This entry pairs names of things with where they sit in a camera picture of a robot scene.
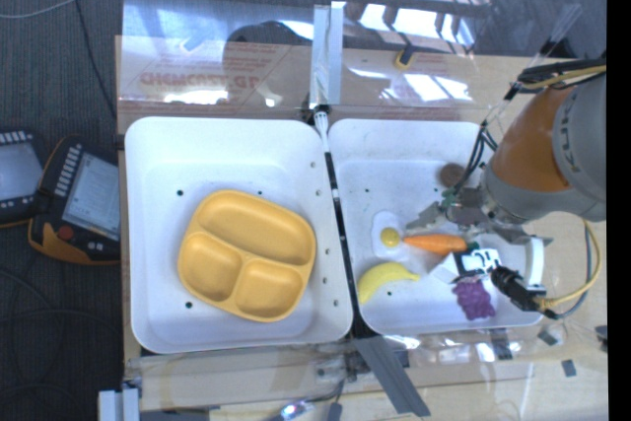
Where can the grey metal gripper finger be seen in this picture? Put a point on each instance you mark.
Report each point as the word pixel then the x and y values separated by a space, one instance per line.
pixel 515 234
pixel 428 215

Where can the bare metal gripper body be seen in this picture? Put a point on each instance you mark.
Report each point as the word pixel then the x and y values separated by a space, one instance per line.
pixel 468 208

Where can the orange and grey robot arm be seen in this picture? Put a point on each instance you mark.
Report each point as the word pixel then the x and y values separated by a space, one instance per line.
pixel 537 148

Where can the orange carrot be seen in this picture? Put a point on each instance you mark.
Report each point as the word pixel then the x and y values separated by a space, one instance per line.
pixel 436 243

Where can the brown round biscuit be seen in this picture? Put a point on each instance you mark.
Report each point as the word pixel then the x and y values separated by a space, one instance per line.
pixel 452 175

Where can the white and yellow fried egg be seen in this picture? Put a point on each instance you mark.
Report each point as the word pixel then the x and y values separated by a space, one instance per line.
pixel 382 222

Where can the white carton with black print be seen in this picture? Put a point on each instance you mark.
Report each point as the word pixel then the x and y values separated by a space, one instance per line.
pixel 446 268

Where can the white plastic tray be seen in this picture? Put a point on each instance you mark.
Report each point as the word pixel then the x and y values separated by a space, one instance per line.
pixel 162 261
pixel 394 162

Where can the purple grapes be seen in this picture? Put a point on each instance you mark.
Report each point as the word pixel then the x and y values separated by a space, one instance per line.
pixel 475 301

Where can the yellow banana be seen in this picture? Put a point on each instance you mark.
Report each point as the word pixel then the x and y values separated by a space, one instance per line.
pixel 377 278

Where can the yellow divided plate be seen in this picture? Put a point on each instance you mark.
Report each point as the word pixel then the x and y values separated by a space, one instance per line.
pixel 246 256

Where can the brown cardboard board, red print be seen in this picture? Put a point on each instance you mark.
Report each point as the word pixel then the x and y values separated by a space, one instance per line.
pixel 212 79

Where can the black cylinder on white bracket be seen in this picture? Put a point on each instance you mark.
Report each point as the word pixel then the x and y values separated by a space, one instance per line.
pixel 517 286

